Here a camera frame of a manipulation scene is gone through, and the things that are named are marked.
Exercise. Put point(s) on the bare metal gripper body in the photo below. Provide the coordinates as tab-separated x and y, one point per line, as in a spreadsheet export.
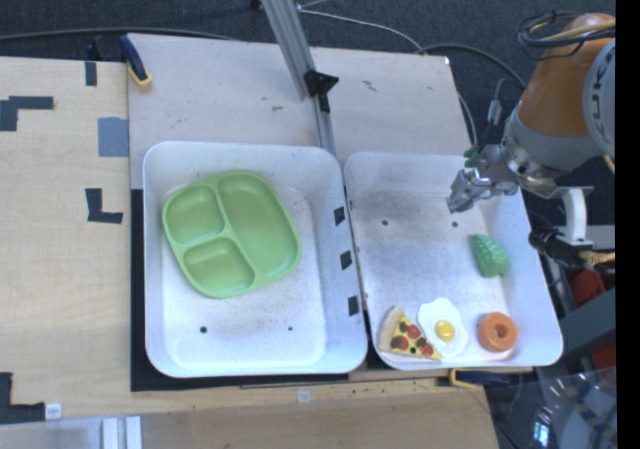
505	168

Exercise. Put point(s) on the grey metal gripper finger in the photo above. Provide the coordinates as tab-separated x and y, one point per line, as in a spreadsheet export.
472	198
459	189

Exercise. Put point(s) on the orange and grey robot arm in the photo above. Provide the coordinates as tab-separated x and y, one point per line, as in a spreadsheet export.
555	102

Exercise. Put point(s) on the green toy grapes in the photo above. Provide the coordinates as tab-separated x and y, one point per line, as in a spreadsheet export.
490	257

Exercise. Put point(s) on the white plastic tray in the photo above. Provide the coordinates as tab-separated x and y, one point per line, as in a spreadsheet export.
415	247
250	337

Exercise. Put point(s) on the toy fried egg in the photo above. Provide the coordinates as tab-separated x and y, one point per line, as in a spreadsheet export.
442	329

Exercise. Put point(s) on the orange toy doughnut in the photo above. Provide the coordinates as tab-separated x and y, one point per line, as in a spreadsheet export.
487	334

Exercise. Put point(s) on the toy pizza slice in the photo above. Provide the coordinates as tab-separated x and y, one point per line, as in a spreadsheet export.
402	337

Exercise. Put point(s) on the green divided plate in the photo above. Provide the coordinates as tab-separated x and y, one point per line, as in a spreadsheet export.
250	217

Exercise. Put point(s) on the black cylinder on white bracket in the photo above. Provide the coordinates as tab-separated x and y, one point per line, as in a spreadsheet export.
575	217

